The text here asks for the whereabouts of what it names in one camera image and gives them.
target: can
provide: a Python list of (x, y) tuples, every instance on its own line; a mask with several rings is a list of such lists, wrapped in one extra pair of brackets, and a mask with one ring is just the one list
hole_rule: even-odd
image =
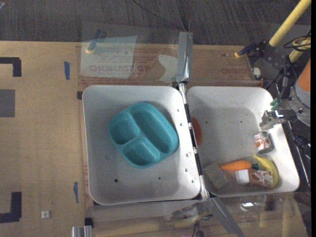
[(259, 154), (271, 152), (275, 148), (269, 133), (266, 131), (256, 133), (253, 138)]

